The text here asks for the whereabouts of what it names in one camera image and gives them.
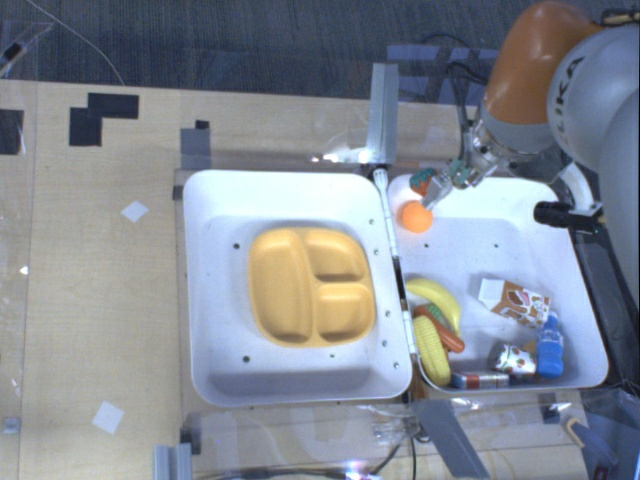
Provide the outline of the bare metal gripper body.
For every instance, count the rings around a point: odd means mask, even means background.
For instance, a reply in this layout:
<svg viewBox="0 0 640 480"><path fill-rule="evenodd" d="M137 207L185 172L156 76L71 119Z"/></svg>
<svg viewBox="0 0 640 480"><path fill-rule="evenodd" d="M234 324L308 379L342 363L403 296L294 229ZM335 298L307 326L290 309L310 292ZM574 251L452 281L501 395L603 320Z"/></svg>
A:
<svg viewBox="0 0 640 480"><path fill-rule="evenodd" d="M469 122L463 129L461 152L447 163L444 173L456 189L477 186L497 169L508 169L521 155L501 143L483 121Z"/></svg>

